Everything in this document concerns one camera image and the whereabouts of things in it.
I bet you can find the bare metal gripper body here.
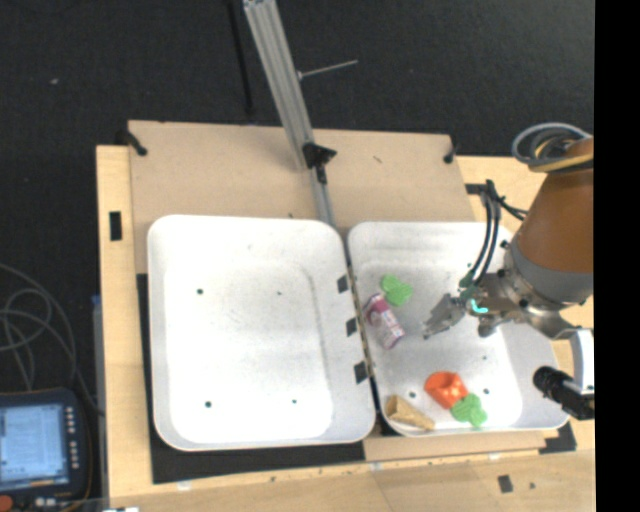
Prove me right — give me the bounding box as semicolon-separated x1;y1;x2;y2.
463;272;577;342

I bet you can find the white plastic tray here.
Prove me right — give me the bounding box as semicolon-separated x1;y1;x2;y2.
146;213;377;453
346;220;571;438

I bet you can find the green toy broccoli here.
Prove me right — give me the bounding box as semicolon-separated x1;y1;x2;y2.
380;274;415;308
450;393;488;429

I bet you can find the orange toy pepper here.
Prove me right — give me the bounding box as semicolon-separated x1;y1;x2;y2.
423;370;470;411

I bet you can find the tan toy pizza slice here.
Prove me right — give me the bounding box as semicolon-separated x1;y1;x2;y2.
384;394;436;432

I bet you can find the brown cardboard board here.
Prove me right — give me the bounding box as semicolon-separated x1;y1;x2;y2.
127;119;561;464

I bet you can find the black cylinder on white bracket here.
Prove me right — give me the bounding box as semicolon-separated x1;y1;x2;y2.
532;327;595;421

